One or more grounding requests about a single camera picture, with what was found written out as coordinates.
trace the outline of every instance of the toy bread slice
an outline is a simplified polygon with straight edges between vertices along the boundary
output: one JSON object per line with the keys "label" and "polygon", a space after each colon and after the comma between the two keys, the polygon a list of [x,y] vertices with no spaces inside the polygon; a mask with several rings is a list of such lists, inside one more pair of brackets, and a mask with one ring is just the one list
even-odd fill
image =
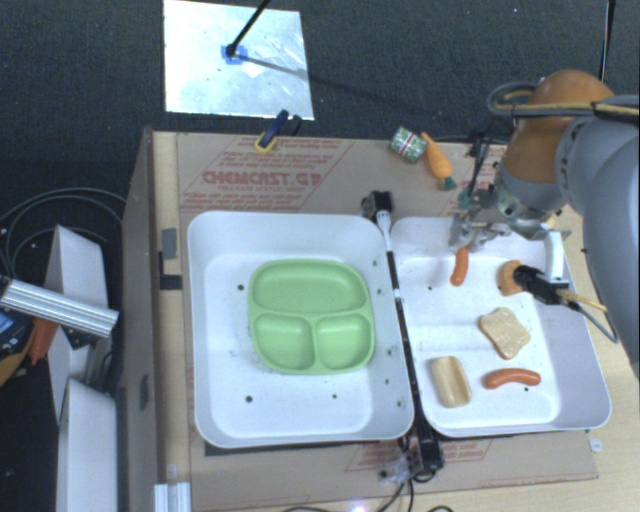
{"label": "toy bread slice", "polygon": [[504,359],[513,359],[531,336],[508,308],[480,317],[478,327]]}

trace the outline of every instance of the blue tape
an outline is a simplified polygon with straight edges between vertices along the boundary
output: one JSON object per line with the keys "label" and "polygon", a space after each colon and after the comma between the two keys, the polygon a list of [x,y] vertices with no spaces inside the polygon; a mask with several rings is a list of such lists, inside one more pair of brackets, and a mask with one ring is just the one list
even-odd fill
{"label": "blue tape", "polygon": [[[227,47],[226,47],[226,45],[223,45],[223,46],[220,47],[220,54],[222,55],[222,58],[224,59],[224,61],[227,64],[230,64],[232,66],[239,66],[240,64],[242,64],[242,59],[239,59],[237,57],[227,57]],[[236,55],[239,55],[240,57],[247,58],[247,57],[249,57],[249,52],[247,51],[247,49],[244,46],[239,45],[236,48]]]}

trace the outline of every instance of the orange object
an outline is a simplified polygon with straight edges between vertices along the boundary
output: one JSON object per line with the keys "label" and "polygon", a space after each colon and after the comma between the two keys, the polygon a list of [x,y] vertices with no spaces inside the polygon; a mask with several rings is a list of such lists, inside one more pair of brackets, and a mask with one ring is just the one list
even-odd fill
{"label": "orange object", "polygon": [[56,335],[56,330],[58,329],[57,323],[42,318],[34,318],[33,324],[33,341],[31,342],[28,353],[32,366],[40,361],[40,359],[44,359],[44,356],[47,355],[53,343],[53,338]]}
{"label": "orange object", "polygon": [[31,331],[29,341],[25,345],[24,349],[22,349],[22,352],[10,355],[2,360],[2,364],[0,364],[0,387],[2,387],[4,383],[11,378],[14,372],[22,364],[22,361],[24,361],[24,358],[27,356],[27,352],[31,347],[31,343],[33,343],[33,331]]}
{"label": "orange object", "polygon": [[[527,105],[601,101],[613,92],[594,76],[565,69],[545,78]],[[560,138],[573,121],[570,116],[521,119],[509,141],[504,165],[509,173],[533,183],[555,183],[555,157]]]}
{"label": "orange object", "polygon": [[436,178],[441,180],[448,178],[453,174],[453,166],[443,153],[440,147],[425,132],[420,134],[420,138],[427,143],[427,149],[424,154],[429,162],[429,169]]}
{"label": "orange object", "polygon": [[496,370],[484,377],[484,387],[495,389],[508,382],[519,382],[527,386],[537,386],[542,381],[539,373],[524,368],[504,368]]}
{"label": "orange object", "polygon": [[498,288],[505,297],[524,291],[513,279],[513,273],[520,265],[519,260],[507,261],[498,272]]}
{"label": "orange object", "polygon": [[453,268],[451,274],[451,284],[453,286],[460,286],[464,283],[465,277],[467,277],[467,271],[469,270],[469,248],[465,245],[460,247],[456,253],[456,265]]}

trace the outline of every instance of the toy sausage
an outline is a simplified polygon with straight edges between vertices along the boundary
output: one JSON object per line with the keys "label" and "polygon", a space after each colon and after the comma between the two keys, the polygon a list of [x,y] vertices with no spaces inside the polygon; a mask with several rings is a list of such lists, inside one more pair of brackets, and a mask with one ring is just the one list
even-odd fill
{"label": "toy sausage", "polygon": [[485,375],[484,387],[487,389],[495,389],[508,382],[519,382],[527,386],[537,386],[541,380],[540,374],[531,370],[525,370],[524,368],[504,368]]}
{"label": "toy sausage", "polygon": [[467,271],[469,270],[469,248],[465,245],[458,249],[456,253],[456,264],[453,267],[453,273],[451,274],[451,284],[453,286],[460,286],[464,283],[465,277],[467,277]]}

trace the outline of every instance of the black pole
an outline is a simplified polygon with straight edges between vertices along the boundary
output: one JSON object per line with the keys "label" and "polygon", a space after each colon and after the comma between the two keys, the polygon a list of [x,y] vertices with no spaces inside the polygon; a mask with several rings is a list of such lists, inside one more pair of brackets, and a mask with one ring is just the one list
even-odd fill
{"label": "black pole", "polygon": [[609,42],[611,41],[611,29],[613,28],[613,13],[616,10],[616,0],[607,0],[607,10],[604,19],[604,40],[602,41],[602,58],[600,59],[600,81],[604,82],[607,71],[607,56],[609,55]]}
{"label": "black pole", "polygon": [[230,45],[227,45],[227,47],[225,48],[224,53],[227,57],[232,58],[236,54],[240,41],[242,41],[242,38],[247,35],[249,29],[258,20],[260,14],[262,14],[262,11],[267,8],[267,5],[269,5],[270,2],[271,0],[262,0],[262,3],[256,9],[256,12],[253,13],[253,16],[251,16],[251,19],[247,22],[242,31],[238,34],[238,37],[236,37],[235,41],[233,41],[233,43],[231,43]]}

